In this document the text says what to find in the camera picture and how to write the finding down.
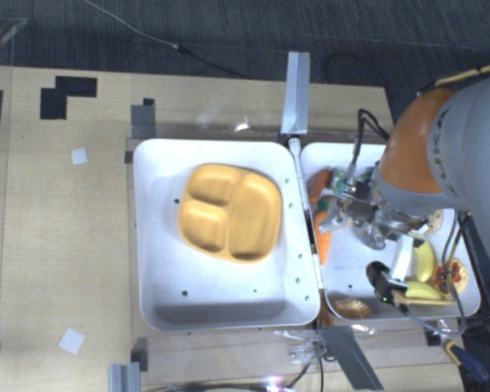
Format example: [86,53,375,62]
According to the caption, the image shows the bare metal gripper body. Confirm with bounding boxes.
[336,179,428,252]

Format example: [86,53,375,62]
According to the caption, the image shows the orange carrot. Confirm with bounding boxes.
[313,200,333,266]

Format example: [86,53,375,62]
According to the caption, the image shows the red sausage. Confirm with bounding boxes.
[306,168,333,205]

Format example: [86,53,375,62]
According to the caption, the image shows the thin black and white rod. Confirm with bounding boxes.
[287,136,325,290]

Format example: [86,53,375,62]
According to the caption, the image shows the white plastic tray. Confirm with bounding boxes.
[131,137,322,332]
[300,141,483,323]

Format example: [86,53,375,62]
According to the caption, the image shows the chocolate chip biscuit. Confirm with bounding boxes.
[425,208,444,234]

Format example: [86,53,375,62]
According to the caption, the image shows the yellow banana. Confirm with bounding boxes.
[403,279,444,301]
[406,237,436,283]

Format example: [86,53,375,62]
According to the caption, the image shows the brown bread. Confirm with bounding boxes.
[332,296,372,319]

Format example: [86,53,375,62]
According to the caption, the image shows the yellow divided plate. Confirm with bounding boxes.
[177,162,284,266]

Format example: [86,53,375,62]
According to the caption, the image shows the pizza slice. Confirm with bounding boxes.
[431,257,470,296]

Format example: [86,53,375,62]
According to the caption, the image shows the black cylinder on white bracket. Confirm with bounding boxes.
[365,234,416,305]

